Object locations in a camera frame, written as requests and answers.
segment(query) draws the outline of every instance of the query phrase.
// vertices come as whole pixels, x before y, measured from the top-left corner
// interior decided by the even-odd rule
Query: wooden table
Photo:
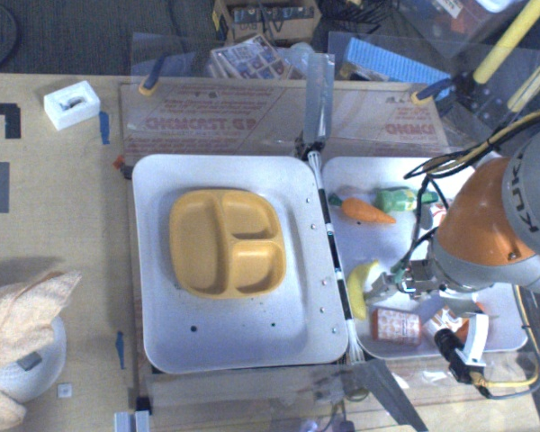
[[[45,94],[82,80],[90,82],[110,115],[108,145],[102,143],[97,118],[57,131],[43,110]],[[19,431],[112,431],[113,414],[134,408],[139,377],[132,285],[138,277],[136,260],[131,262],[131,183],[113,166],[122,153],[119,89],[129,82],[113,76],[0,75],[0,103],[22,109],[21,139],[5,139],[0,117],[0,162],[10,163],[9,212],[0,213],[0,285],[52,270],[83,273],[61,313],[67,362],[57,383],[71,383],[73,395],[58,399],[55,384],[27,404]],[[115,348],[119,331],[125,369]],[[500,376],[523,376],[512,354],[489,360]],[[472,387],[439,379],[446,371],[440,358],[391,361],[388,366],[408,385],[405,392],[430,430],[540,430],[530,396],[484,400]],[[261,402],[257,411],[223,421],[205,406],[189,407],[195,421],[175,430],[270,430],[267,406]],[[372,395],[347,402],[346,410],[356,430],[412,430],[397,426]],[[153,430],[173,430],[164,420],[152,421]]]

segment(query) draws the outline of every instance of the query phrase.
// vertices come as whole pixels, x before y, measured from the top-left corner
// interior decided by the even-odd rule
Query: plastic bin
[[[400,12],[436,50],[452,58],[511,20],[527,0],[400,0]]]

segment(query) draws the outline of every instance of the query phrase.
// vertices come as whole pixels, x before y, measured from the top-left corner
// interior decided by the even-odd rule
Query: yellow banana
[[[375,259],[371,263],[357,265],[346,280],[350,310],[355,319],[366,320],[364,285],[368,275],[376,266],[378,266],[378,259]]]

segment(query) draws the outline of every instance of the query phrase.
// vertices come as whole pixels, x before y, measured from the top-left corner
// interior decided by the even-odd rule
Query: beige fabric
[[[66,304],[81,274],[53,273],[33,283],[0,288],[0,367],[51,344],[51,322]],[[26,408],[0,391],[0,430],[20,424]]]

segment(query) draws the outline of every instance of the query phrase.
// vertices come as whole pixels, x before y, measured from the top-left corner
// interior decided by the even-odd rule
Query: orange carrot
[[[359,198],[349,197],[344,201],[333,193],[328,201],[342,209],[342,212],[355,220],[363,222],[381,222],[384,224],[395,224],[396,220],[382,210],[379,210],[370,203],[360,200]]]

